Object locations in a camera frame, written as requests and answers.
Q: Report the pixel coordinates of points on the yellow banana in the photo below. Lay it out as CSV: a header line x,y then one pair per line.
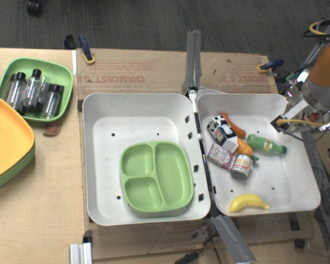
x,y
247,201

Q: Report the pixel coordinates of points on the small orange and white can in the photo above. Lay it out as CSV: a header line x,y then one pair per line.
x,y
241,166

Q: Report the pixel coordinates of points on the white plastic tray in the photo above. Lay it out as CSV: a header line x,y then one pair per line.
x,y
104,158
286,180

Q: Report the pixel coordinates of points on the orange-red sausage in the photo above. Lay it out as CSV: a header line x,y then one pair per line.
x,y
236,128

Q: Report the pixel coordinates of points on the brown cardboard board red print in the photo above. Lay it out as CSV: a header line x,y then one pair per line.
x,y
143,76

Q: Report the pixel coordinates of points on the orange carrot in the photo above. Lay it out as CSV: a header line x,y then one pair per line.
x,y
244,147

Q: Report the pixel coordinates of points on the clear plastic bottle black cap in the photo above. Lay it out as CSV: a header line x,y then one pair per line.
x,y
50,103
16,91
33,88

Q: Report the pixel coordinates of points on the cow print carton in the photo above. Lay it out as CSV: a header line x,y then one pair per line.
x,y
220,129

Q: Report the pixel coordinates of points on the pink carton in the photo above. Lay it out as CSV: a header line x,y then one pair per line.
x,y
220,156

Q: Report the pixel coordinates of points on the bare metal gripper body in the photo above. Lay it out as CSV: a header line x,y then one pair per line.
x,y
315,117

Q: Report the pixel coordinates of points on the yellow plate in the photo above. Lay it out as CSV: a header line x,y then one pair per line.
x,y
8,136

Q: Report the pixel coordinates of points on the green bottle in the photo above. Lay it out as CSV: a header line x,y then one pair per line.
x,y
264,144

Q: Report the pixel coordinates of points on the green divided plate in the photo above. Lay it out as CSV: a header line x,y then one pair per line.
x,y
167,172

